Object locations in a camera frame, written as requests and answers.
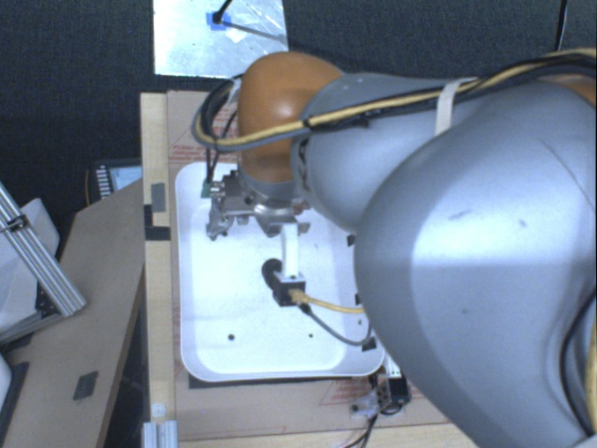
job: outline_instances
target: white tape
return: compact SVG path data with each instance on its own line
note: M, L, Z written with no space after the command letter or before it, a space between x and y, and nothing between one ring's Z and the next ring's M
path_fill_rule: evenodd
M458 87L474 78L461 78L448 83L437 98L436 136L446 132L451 127L451 114L454 107L454 96Z

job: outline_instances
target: yellow cable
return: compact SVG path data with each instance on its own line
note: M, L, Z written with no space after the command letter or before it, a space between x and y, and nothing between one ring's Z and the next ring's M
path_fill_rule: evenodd
M324 307L335 312L342 312L343 314L363 314L365 312L362 307L342 307L341 305L336 305L335 303L320 301L319 299L308 296L302 290L297 288L291 288L288 290L288 293L290 294L290 299L294 303L312 303L313 305L319 305L320 307Z
M565 51L555 51L544 55L544 59L555 59L562 57L563 55L582 55L587 56L593 59L597 59L597 50L596 49L569 49ZM465 91L469 91L471 89L487 89L490 88L498 83L501 83L507 79L513 78L518 75L522 75L524 73L528 73L536 68L541 68L543 66L547 66L549 63L547 61L541 61L537 63L524 63L518 66L513 66L508 68L504 71L501 71L492 77L487 79L477 78L472 81L463 83L458 88L458 93L462 93ZM433 100L438 98L440 95L441 90L436 91L423 91L417 94L406 95L406 96L397 96L396 98L388 98L385 100L375 101L371 103L365 103L362 105L355 105L348 108L343 108L336 111L330 111L328 113L324 113L321 115L313 116L307 119L306 123L307 126L318 126L322 124L329 124L342 121L344 119L348 119L354 116L362 115L370 111L376 111L381 109L393 108L393 107L401 107L406 105L413 105L416 103L421 103L428 100ZM298 130L305 128L305 124L303 121L293 121L286 124L282 124L280 126L274 126L272 128L268 128L261 132L251 133L245 136L240 136L236 138L229 138L229 139L216 139L209 134L206 134L203 131L201 126L201 119L197 118L194 131L197 137L211 145L217 145L219 147L233 147L237 145L246 145L255 143L272 136L284 135L289 134Z
M587 373L585 374L585 396L589 410L590 423L597 432L597 319L593 322L593 333L590 336L589 354L587 356Z

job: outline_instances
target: white tray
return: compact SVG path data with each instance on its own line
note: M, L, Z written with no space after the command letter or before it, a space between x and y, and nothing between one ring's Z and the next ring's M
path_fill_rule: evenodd
M211 241L205 224L211 201L201 198L204 163L193 163L176 178L181 297L181 353L187 370L208 382L294 377L361 376L382 364L384 350L362 351L339 342L298 308L278 306L261 276L267 259L281 259L279 237L267 238L251 217L232 226L228 237ZM233 164L219 164L220 179ZM347 233L313 210L298 238L299 267L307 293L354 306L353 250ZM365 337L365 315L312 307L345 337Z

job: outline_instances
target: blue tape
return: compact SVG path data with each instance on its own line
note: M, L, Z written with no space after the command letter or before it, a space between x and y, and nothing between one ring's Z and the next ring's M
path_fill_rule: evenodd
M228 26L225 25L224 23L228 23L228 24L232 23L230 15L226 12L224 12L224 16L222 17L222 22L214 23L214 14L215 14L215 12L205 14L205 19L207 20L207 24L209 25L209 27L212 30L214 30L216 32L221 32L222 30L226 30L228 28Z

